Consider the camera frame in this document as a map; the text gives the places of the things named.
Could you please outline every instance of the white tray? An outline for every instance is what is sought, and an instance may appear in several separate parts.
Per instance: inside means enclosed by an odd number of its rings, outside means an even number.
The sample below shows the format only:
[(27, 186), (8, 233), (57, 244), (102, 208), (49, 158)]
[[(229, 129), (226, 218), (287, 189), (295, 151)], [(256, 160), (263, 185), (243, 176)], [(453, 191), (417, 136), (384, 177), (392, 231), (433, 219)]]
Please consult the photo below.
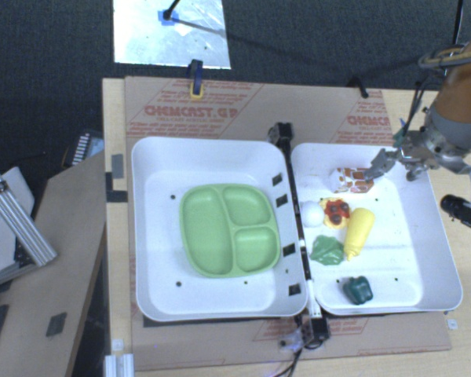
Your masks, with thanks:
[[(149, 137), (132, 152), (136, 229), (137, 303), (159, 321), (233, 317), (288, 317), (307, 301), (286, 164), (275, 146), (257, 141)], [(282, 181), (273, 185), (272, 179)], [(191, 188), (241, 183), (260, 189), (272, 204), (281, 256), (263, 273), (210, 278), (188, 262), (180, 231), (180, 202)], [(277, 207), (276, 199), (288, 203)], [(299, 293), (290, 295), (290, 287)]]
[[(319, 304), (337, 315), (449, 310), (462, 300), (462, 287), (428, 174), (406, 180), (397, 163), (368, 193), (333, 194), (328, 176), (336, 167), (369, 167), (381, 147), (301, 144), (292, 163), (301, 202), (340, 197), (351, 207), (365, 207), (376, 219), (364, 249), (350, 262), (322, 265), (310, 260), (314, 294)], [(343, 243), (345, 229), (322, 225), (305, 228), (309, 254), (318, 235)], [(353, 305), (341, 286), (349, 277), (365, 276), (374, 298)]]

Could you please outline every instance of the yellow clip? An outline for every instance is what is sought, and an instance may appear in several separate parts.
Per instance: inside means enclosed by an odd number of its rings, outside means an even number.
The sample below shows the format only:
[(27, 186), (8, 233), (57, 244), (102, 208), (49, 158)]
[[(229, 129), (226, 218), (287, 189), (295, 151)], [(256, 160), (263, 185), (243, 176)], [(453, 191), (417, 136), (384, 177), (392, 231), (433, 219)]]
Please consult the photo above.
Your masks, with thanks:
[(204, 84), (201, 84), (201, 90), (199, 91), (199, 95), (194, 94), (194, 83), (190, 82), (190, 98), (191, 99), (203, 99), (204, 96)]

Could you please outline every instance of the dark floor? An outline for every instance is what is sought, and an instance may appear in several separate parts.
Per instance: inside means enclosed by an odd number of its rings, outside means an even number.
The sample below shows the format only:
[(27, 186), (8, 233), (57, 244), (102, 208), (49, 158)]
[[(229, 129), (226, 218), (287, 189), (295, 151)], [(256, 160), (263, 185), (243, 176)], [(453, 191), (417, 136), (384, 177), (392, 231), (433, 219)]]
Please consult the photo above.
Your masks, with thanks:
[[(232, 70), (206, 70), (208, 79), (344, 86), (358, 75), (367, 87), (404, 89), (421, 76), (418, 57), (451, 44), (458, 2), (222, 1)], [(469, 39), (465, 0), (459, 41)], [(101, 130), (102, 78), (126, 75), (184, 69), (114, 63), (112, 0), (0, 0), (0, 171), (19, 165), (38, 196), (76, 134)], [(89, 347), (102, 345), (94, 306)]]

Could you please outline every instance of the green plate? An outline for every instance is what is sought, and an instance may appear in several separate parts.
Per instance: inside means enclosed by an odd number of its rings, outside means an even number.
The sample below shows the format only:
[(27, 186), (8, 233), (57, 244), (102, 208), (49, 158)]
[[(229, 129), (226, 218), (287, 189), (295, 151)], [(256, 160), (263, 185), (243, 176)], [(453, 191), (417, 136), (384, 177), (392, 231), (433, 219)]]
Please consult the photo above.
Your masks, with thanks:
[(188, 190), (181, 200), (180, 225), (188, 260), (204, 276), (260, 273), (279, 259), (274, 211), (255, 187), (223, 184)]

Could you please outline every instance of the wooden table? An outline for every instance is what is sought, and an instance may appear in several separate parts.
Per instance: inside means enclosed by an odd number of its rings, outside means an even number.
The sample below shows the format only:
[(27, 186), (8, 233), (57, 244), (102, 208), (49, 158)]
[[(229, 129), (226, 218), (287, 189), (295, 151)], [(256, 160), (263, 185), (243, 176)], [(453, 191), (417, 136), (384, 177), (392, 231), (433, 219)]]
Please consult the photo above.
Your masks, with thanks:
[[(105, 79), (104, 87), (104, 139), (105, 166), (111, 171), (111, 158), (116, 152), (126, 152), (126, 130), (124, 112), (124, 80)], [(407, 110), (413, 91), (383, 90), (385, 105), (394, 131), (399, 129), (399, 118), (407, 118)], [(424, 104), (429, 105), (436, 93), (424, 96)], [(414, 126), (422, 124), (423, 114), (414, 119)], [(445, 194), (470, 199), (471, 188), (467, 177), (458, 177), (447, 170), (430, 172), (433, 189), (438, 199)], [(127, 190), (127, 175), (114, 179), (114, 190)], [(123, 347), (114, 347), (112, 354), (131, 353), (131, 315), (130, 315), (130, 266), (128, 248), (127, 204), (109, 203), (107, 205), (108, 231), (108, 285), (110, 303), (110, 337), (120, 339)], [(409, 353), (377, 357), (351, 357), (326, 359), (320, 361), (299, 361), (296, 376), (405, 376), (435, 375), (439, 377), (471, 375), (471, 229), (461, 225), (441, 212), (447, 236), (461, 278), (464, 299), (462, 304), (447, 315), (455, 320), (458, 328), (450, 330), (453, 349), (443, 352)], [(232, 377), (273, 375), (283, 370), (287, 364), (266, 363), (236, 366), (187, 368), (155, 372), (137, 372), (137, 377), (186, 377), (199, 375)]]

